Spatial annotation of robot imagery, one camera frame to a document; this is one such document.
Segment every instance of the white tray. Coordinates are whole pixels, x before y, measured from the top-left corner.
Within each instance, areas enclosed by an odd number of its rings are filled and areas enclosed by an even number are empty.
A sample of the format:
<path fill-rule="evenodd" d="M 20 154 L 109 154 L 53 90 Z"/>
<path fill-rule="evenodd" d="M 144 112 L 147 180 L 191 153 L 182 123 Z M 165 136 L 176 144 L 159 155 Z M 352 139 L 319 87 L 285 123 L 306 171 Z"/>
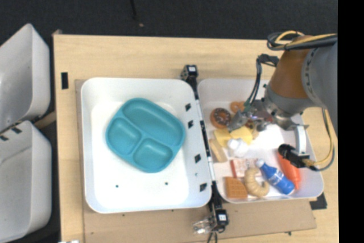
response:
<path fill-rule="evenodd" d="M 146 173 L 116 156 L 105 131 L 127 100 L 146 98 L 177 117 L 186 138 L 171 164 Z M 186 104 L 191 108 L 186 111 Z M 88 205 L 99 213 L 194 208 L 211 197 L 211 178 L 192 88 L 169 79 L 93 78 L 81 87 L 84 191 Z"/>
<path fill-rule="evenodd" d="M 257 99 L 264 96 L 263 84 L 267 84 L 267 80 L 262 80 L 260 83 Z M 246 79 L 205 79 L 198 84 L 198 94 L 204 116 L 207 136 L 209 139 L 214 138 L 213 131 L 216 129 L 210 121 L 210 113 L 215 108 L 230 108 L 232 101 L 245 101 L 248 99 L 255 80 Z M 293 120 L 296 123 L 303 124 L 300 115 L 294 116 Z M 307 137 L 307 153 L 315 160 L 311 143 Z M 280 168 L 276 155 L 277 148 L 283 144 L 290 144 L 295 147 L 295 135 L 293 131 L 284 131 L 277 125 L 268 126 L 267 130 L 260 132 L 258 137 L 252 141 L 249 146 L 249 152 L 245 158 L 263 158 L 267 164 Z M 279 200 L 279 199 L 302 199 L 318 197 L 324 189 L 324 181 L 320 172 L 315 172 L 307 168 L 301 168 L 301 183 L 300 189 L 293 194 L 286 196 L 278 192 L 274 187 L 270 187 L 267 196 L 261 199 L 249 196 L 243 200 L 232 200 L 226 197 L 224 177 L 233 176 L 230 168 L 230 162 L 214 163 L 214 172 L 216 175 L 217 187 L 221 196 L 231 203 L 247 203 L 251 201 L 262 200 Z"/>

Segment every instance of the orange toy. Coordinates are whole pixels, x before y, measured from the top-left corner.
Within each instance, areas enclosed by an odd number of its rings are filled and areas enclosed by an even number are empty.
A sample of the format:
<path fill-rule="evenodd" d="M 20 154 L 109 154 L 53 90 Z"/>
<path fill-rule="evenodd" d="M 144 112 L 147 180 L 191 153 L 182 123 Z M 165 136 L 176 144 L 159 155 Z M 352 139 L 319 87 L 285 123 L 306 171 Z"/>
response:
<path fill-rule="evenodd" d="M 231 115 L 227 109 L 216 108 L 211 112 L 210 120 L 214 127 L 223 129 L 231 122 Z"/>
<path fill-rule="evenodd" d="M 287 159 L 284 159 L 282 155 L 277 153 L 278 161 L 282 168 L 283 174 L 295 185 L 295 189 L 298 190 L 300 188 L 301 174 L 300 170 L 293 166 L 291 162 Z"/>
<path fill-rule="evenodd" d="M 230 104 L 230 109 L 233 113 L 237 113 L 238 110 L 240 111 L 243 111 L 245 108 L 244 106 L 244 102 L 239 102 L 239 101 L 233 101 L 231 104 Z"/>

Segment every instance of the white plastic container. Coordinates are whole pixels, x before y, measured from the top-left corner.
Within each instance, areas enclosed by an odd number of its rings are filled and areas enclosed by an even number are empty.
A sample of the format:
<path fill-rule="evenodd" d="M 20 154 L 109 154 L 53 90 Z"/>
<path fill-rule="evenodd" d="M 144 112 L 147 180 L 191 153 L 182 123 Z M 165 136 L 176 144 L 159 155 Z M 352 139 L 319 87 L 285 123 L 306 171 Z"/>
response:
<path fill-rule="evenodd" d="M 29 121 L 0 141 L 0 243 L 45 226 L 51 215 L 51 145 Z"/>
<path fill-rule="evenodd" d="M 49 48 L 26 24 L 0 47 L 0 131 L 44 114 L 50 92 Z"/>
<path fill-rule="evenodd" d="M 264 96 L 263 84 L 268 81 L 262 80 L 257 95 L 257 99 Z M 246 79 L 205 79 L 198 84 L 198 93 L 202 113 L 204 116 L 206 133 L 209 139 L 214 138 L 214 130 L 216 129 L 210 121 L 210 113 L 215 108 L 230 108 L 230 103 L 233 101 L 246 101 L 253 89 L 255 80 Z M 304 124 L 300 115 L 293 117 L 293 121 L 299 124 Z M 278 157 L 276 154 L 277 148 L 283 144 L 295 146 L 295 135 L 293 131 L 284 131 L 277 125 L 269 125 L 265 131 L 259 133 L 258 137 L 249 145 L 249 151 L 244 156 L 245 158 L 262 158 L 270 166 L 280 168 Z M 307 153 L 311 159 L 315 160 L 315 155 L 312 150 L 311 143 L 307 136 Z M 233 176 L 230 167 L 230 157 L 227 162 L 214 163 L 213 168 L 216 175 L 218 191 L 221 196 L 231 203 L 249 203 L 252 201 L 262 200 L 280 200 L 280 199 L 303 199 L 314 198 L 321 195 L 324 190 L 324 181 L 320 172 L 301 168 L 300 189 L 293 194 L 286 196 L 281 194 L 274 187 L 270 188 L 267 196 L 257 199 L 253 196 L 248 196 L 247 199 L 229 199 L 226 197 L 224 177 Z M 262 182 L 262 177 L 257 177 L 257 181 Z"/>
<path fill-rule="evenodd" d="M 105 132 L 116 111 L 146 98 L 177 117 L 186 137 L 164 170 L 146 173 L 115 155 Z M 93 78 L 81 87 L 84 191 L 99 213 L 194 208 L 211 197 L 211 178 L 192 88 L 181 80 Z"/>
<path fill-rule="evenodd" d="M 49 49 L 27 24 L 0 47 L 0 243 L 50 218 L 52 148 L 28 121 L 50 100 Z"/>

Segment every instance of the wooden table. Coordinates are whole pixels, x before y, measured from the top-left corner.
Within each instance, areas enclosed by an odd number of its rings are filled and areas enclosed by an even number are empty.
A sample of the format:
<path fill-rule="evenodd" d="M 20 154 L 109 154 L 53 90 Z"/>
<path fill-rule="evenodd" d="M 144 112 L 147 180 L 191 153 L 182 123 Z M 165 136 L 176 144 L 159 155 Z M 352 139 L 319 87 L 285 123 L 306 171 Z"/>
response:
<path fill-rule="evenodd" d="M 191 225 L 205 208 L 101 215 L 90 210 L 82 192 L 82 164 L 78 146 L 76 80 L 91 77 L 177 78 L 183 66 L 195 64 L 199 79 L 255 78 L 255 59 L 277 55 L 265 40 L 190 39 L 130 36 L 53 36 L 61 240 L 80 242 L 197 242 Z M 263 79 L 273 68 L 263 67 Z M 321 111 L 303 115 L 316 157 L 329 150 Z M 322 173 L 327 209 L 311 211 L 309 201 L 276 204 L 225 204 L 231 218 L 219 241 L 338 242 L 337 158 Z M 288 235 L 285 232 L 295 231 Z"/>

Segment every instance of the blue plate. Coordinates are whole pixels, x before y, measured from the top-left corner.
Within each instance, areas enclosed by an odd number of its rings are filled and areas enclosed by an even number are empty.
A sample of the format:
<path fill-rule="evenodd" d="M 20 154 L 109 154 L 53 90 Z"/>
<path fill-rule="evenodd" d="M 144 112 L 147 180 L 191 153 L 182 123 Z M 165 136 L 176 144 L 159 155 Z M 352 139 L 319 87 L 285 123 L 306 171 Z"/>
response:
<path fill-rule="evenodd" d="M 159 105 L 128 100 L 106 129 L 106 143 L 119 157 L 144 172 L 159 172 L 175 158 L 185 140 L 183 124 Z"/>

